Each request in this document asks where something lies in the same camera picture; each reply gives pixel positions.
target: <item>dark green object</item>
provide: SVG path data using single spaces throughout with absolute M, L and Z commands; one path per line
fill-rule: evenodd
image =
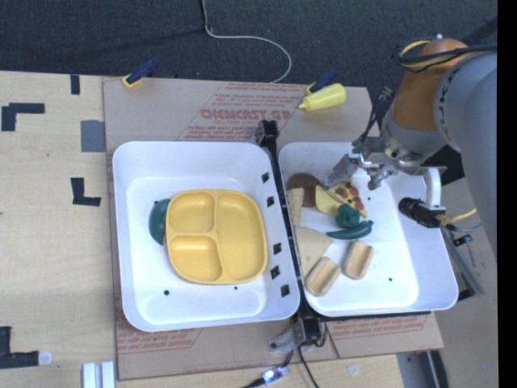
M 373 221 L 362 221 L 351 229 L 330 231 L 326 235 L 341 240 L 354 240 L 369 235 L 372 232 Z
M 338 208 L 338 215 L 335 217 L 336 223 L 343 229 L 351 229 L 359 224 L 361 213 L 353 209 L 348 204 L 340 205 Z
M 163 236 L 165 236 L 165 217 L 169 201 L 170 199 L 167 198 L 157 202 L 149 216 L 149 232 L 158 244 L 163 244 Z

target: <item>white cable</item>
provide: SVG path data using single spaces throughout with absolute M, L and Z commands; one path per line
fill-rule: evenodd
M 278 49 L 280 49 L 282 52 L 284 52 L 284 54 L 287 57 L 288 62 L 289 62 L 288 68 L 287 68 L 287 70 L 285 71 L 285 73 L 282 76 L 280 76 L 278 79 L 272 81 L 271 83 L 280 82 L 281 80 L 283 80 L 289 74 L 289 72 L 291 72 L 291 67 L 292 67 L 291 56 L 289 55 L 288 51 L 285 50 L 278 43 L 274 42 L 273 40 L 269 40 L 269 39 L 266 39 L 264 37 L 259 37 L 259 36 L 219 36 L 219 35 L 216 35 L 216 34 L 210 32 L 210 30 L 208 28 L 208 15 L 207 15 L 206 6 L 204 5 L 204 0 L 201 0 L 201 6 L 203 7 L 204 30 L 207 32 L 207 34 L 209 36 L 214 37 L 216 39 L 254 39 L 254 40 L 261 40 L 263 42 L 267 42 L 269 44 L 273 44 Z

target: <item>toy pizza slice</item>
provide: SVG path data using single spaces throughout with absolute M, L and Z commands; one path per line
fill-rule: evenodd
M 352 182 L 352 179 L 347 179 L 342 183 L 335 184 L 330 187 L 326 192 L 337 201 L 350 205 L 353 209 L 358 210 L 361 216 L 367 217 L 368 214 L 364 208 L 364 203 L 361 200 L 359 190 Z

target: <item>gray floor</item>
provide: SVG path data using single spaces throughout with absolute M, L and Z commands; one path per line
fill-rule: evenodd
M 474 207 L 465 179 L 443 188 L 442 204 L 447 214 L 460 214 Z M 475 226 L 476 216 L 458 226 Z M 469 233 L 473 241 L 458 247 L 479 280 L 484 293 L 459 300 L 451 309 L 436 312 L 444 348 L 443 360 L 447 385 L 433 381 L 429 361 L 424 354 L 399 355 L 405 388 L 494 388 L 499 386 L 498 369 L 498 273 L 497 262 L 483 230 Z M 459 269 L 460 290 L 465 289 Z

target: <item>white tray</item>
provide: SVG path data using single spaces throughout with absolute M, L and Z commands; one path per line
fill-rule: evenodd
M 280 320 L 296 312 L 296 274 L 271 161 L 261 148 L 235 142 L 129 142 L 114 153 L 113 175 L 122 305 L 134 327 L 167 331 Z M 268 264 L 257 279 L 200 285 L 181 279 L 170 266 L 165 246 L 149 233 L 151 209 L 157 200 L 197 188 L 243 192 L 258 204 Z
M 298 172 L 323 179 L 344 154 L 351 154 L 350 143 L 287 144 L 279 156 L 284 187 Z M 359 169 L 352 180 L 368 219 L 374 221 L 370 235 L 362 238 L 374 248 L 372 261 L 361 280 L 341 274 L 324 296 L 305 292 L 308 303 L 328 317 L 444 310 L 453 306 L 458 296 L 457 282 L 439 229 L 423 227 L 398 211 L 403 197 L 426 199 L 423 177 L 399 173 L 374 191 L 368 190 L 369 177 L 364 170 Z M 303 208 L 301 225 L 322 233 L 339 230 L 331 216 L 317 209 Z M 342 266 L 347 244 L 334 239 L 325 255 Z

